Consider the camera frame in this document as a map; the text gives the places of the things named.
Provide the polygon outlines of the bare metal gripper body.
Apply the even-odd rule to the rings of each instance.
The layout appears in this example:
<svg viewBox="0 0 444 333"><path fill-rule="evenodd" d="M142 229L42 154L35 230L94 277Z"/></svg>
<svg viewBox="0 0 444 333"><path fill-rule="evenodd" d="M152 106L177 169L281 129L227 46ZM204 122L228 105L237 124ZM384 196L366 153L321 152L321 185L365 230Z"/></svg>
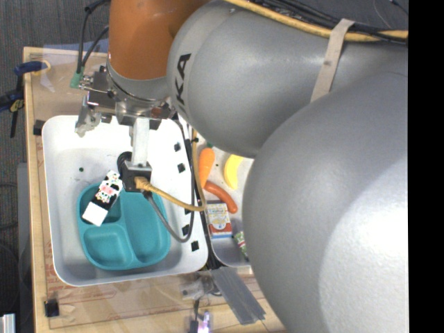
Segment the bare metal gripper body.
<svg viewBox="0 0 444 333"><path fill-rule="evenodd" d="M115 117L121 125L134 126L138 118L168 119L174 113L165 77L130 79L102 66L92 76L84 76L80 88L87 91L82 106L100 112L101 122Z"/></svg>

